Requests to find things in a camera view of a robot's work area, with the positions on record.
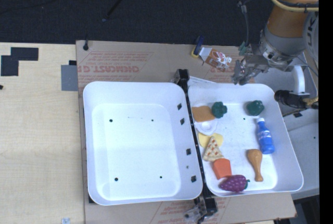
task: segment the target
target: toy pizza slice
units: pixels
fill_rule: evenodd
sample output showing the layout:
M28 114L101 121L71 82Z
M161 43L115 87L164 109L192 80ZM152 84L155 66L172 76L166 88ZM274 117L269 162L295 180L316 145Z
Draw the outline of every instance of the toy pizza slice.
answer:
M224 156L219 149L219 145L217 144L215 137L211 136L206 150L203 154L203 160L214 162L219 158L224 158Z

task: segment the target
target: yellow cable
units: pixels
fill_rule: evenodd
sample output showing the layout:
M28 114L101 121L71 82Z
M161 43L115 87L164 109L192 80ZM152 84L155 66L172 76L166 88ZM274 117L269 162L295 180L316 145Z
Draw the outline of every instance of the yellow cable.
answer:
M272 0L272 2L276 6L282 8L284 10L287 10L287 11L293 11L293 12L304 12L305 11L305 8L286 6L282 3L280 3L278 0ZM319 7L308 7L306 10L307 11L319 11Z

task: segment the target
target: light wood surface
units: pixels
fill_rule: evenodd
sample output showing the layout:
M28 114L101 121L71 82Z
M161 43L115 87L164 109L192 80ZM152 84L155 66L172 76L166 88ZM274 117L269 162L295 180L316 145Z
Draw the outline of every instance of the light wood surface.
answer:
M19 61L19 75L0 77L0 223L84 223L78 93L61 90L61 65L75 45L38 47L38 61Z

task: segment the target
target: black fabric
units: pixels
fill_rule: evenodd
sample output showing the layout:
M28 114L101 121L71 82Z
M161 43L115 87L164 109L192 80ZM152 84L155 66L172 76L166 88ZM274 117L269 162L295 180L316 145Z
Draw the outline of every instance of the black fabric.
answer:
M75 43L76 40L237 45L246 39L239 0L0 0L0 41ZM249 41L257 43L270 0L247 4Z

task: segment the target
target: toy food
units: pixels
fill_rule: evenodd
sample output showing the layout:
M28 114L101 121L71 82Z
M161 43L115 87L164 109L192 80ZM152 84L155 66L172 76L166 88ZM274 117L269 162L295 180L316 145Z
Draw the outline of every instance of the toy food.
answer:
M247 156L254 168L255 181L263 181L264 178L262 177L260 172L262 152L258 149L250 149L248 150Z
M228 112L228 109L222 102L215 102L212 106L212 113L215 118L222 118L225 113Z
M205 135L201 132L198 133L199 143L203 148L206 148L210 139L214 136L216 139L217 145L220 147L223 143L223 136L218 133L213 133L212 135Z
M204 122L215 119L210 107L207 105L192 107L192 114L197 122Z
M219 158L215 160L213 163L213 171L218 180L224 177L231 176L232 173L230 160L226 158Z
M224 191L241 192L247 188L249 181L243 175L233 175L222 181L219 188Z
M265 107L262 104L262 101L254 100L246 105L246 109L248 110L250 116L258 116L265 109Z
M217 144L217 141L214 136L211 136L210 141L207 145L207 148L203 154L203 160L206 161L215 161L219 158L224 158L222 155L219 146Z

